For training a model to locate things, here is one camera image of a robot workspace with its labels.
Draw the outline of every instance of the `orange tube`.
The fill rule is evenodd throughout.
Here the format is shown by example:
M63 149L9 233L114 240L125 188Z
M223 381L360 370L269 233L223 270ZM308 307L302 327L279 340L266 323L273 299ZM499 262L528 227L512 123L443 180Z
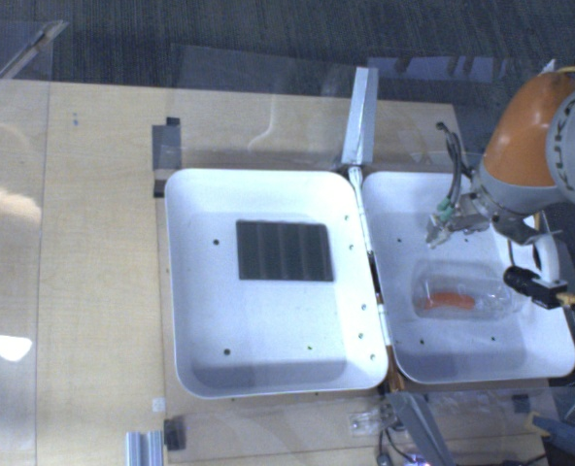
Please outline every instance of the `orange tube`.
M555 186L546 159L547 131L561 102L575 90L563 74L545 73L517 92L484 153L494 178L521 186Z

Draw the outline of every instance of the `white plastic tray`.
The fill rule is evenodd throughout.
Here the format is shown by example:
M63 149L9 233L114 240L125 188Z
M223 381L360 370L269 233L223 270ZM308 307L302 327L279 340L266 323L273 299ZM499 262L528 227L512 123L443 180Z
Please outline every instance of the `white plastic tray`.
M166 186L177 374L205 398L361 389L386 375L350 184L333 173L190 169ZM236 221L324 224L333 282L240 280Z
M446 195L450 178L375 173L364 183L363 200L399 367L419 383L567 375L575 366L575 347L562 309L547 311L510 290L512 304L518 306L515 312L454 318L437 317L432 311L432 316L419 316L413 303L415 273L424 264L434 269L445 264L458 277L488 270L500 279L510 265L507 241L492 229L469 236L456 233L435 250L425 244L428 215ZM514 247L514 256L518 265L535 270L531 247Z

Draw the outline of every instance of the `black rectangle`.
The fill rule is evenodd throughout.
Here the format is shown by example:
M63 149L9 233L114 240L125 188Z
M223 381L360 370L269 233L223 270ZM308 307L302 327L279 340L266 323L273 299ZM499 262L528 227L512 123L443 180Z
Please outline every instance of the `black rectangle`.
M240 280L332 282L323 224L237 221Z

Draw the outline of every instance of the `transparent sheet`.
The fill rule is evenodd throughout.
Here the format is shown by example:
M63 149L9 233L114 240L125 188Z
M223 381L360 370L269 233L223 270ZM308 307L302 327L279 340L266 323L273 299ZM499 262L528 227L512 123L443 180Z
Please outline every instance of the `transparent sheet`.
M354 67L180 45L171 51L171 85L175 89L168 96L167 115L180 124L181 140L176 148L154 140L154 169L166 170L167 177L177 169L191 167L341 169ZM427 57L422 52L424 60L413 62L419 67L410 66L410 74L402 76L398 73L401 68L395 66L397 57L406 62L406 56L403 50L396 57L375 59L370 64L380 68L380 83L374 161L364 168L366 174L381 170L450 172L444 137L435 128L439 121L460 133L469 163L477 164L507 102L549 61L486 57L476 61L469 57ZM475 70L465 65L470 61L477 62ZM450 75L446 68L454 62L456 68ZM174 149L177 156L171 157ZM161 166L160 160L178 162ZM168 242L161 200L156 201L156 213L166 417L179 429L182 444L186 443L184 449L169 450L169 461L366 448L361 449L366 450L364 456L374 463L377 434L355 435L349 416L366 413L372 403L376 405L380 399L376 389L212 401L184 390L173 362ZM515 384L482 383L461 388L471 392L476 387L514 388ZM489 430L486 435L481 435L484 430L465 426L463 410L472 413L471 398L478 397L461 395L464 393L456 400L470 404L453 411L456 428L450 429L454 433L444 431L458 457L492 462L490 459L497 457L526 459L532 456L530 452L542 451L535 433L525 431L519 438L522 426L507 421L510 417L518 424L518 416L507 412L500 413L498 421L489 421L485 417L490 411L488 406L484 408L479 419ZM550 394L540 395L545 401L551 399ZM410 445L406 437L398 442Z
M0 71L41 28L40 23L0 22ZM46 48L15 80L0 81L0 464L36 461L38 279L50 77L51 48Z

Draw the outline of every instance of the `wooden table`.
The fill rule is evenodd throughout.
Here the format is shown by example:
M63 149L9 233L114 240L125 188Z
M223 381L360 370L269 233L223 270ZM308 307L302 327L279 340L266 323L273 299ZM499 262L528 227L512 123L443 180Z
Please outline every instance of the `wooden table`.
M30 94L30 82L16 83ZM305 141L315 150L334 143L337 133L341 139L348 105L346 99L51 85L39 256L40 466L123 464L125 433L160 429L165 418L161 399L171 361L164 358L163 324L170 319L161 315L163 224L152 197L152 125L179 117L192 161L197 152L207 156L243 144L272 151ZM450 106L381 102L377 140L385 142L379 154L406 164L421 152L444 150L430 136L438 120L457 129ZM196 411L204 406L194 403ZM465 451L465 464L501 460L502 453L528 459L542 451L537 435L500 429L458 437L450 447ZM31 449L0 452L0 464L30 464L32 457ZM375 464L375 450L295 451L262 462L365 466Z

